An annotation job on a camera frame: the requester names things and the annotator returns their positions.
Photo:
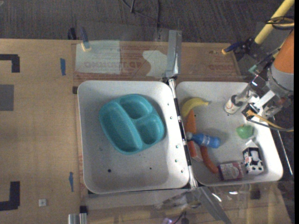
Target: gray carpet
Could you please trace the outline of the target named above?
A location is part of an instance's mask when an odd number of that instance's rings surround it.
[[[67,39],[70,27],[86,26],[94,37],[107,37],[103,23],[124,25],[120,38],[152,40],[157,0],[136,0],[130,13],[121,0],[2,0],[0,38]],[[159,0],[161,28],[180,29],[185,42],[234,43],[252,36],[256,23],[270,18],[283,0]],[[125,26],[143,27],[142,35],[127,36]]]

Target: white tray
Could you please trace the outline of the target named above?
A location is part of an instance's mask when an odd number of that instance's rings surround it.
[[[137,154],[118,152],[106,138],[99,110],[127,94],[144,95],[165,125],[164,138]],[[78,88],[82,133],[83,176],[93,193],[178,189],[189,182],[189,172],[176,109],[169,86],[162,82],[86,81]]]
[[[241,139],[236,128],[242,124],[250,124],[255,128],[256,141],[260,145],[265,171],[259,175],[247,175],[239,181],[221,181],[220,175],[212,174],[202,162],[192,160],[192,167],[197,181],[206,186],[235,185],[254,182],[278,181],[283,175],[283,167],[269,128],[248,122],[241,114],[242,108],[229,115],[224,105],[229,98],[241,92],[247,83],[237,82],[182,82],[177,85],[176,93],[180,108],[183,103],[193,97],[209,101],[208,106],[194,108],[196,125],[199,133],[218,136],[221,146],[208,148],[214,164],[219,165],[231,161],[243,162],[242,151],[247,140]]]

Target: banana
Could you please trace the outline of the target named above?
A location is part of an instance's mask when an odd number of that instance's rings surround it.
[[[205,102],[199,97],[191,98],[183,104],[182,110],[181,110],[182,116],[186,117],[188,115],[188,113],[190,112],[190,110],[196,106],[208,105],[208,104],[209,104],[209,102]]]

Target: green fruit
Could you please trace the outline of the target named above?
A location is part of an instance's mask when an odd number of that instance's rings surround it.
[[[236,131],[241,139],[248,139],[253,135],[254,127],[250,125],[241,125],[236,128]]]

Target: blue plate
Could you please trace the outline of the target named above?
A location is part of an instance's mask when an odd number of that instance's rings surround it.
[[[122,154],[136,154],[164,136],[164,124],[157,111],[138,94],[106,103],[99,112],[99,119],[105,135]]]

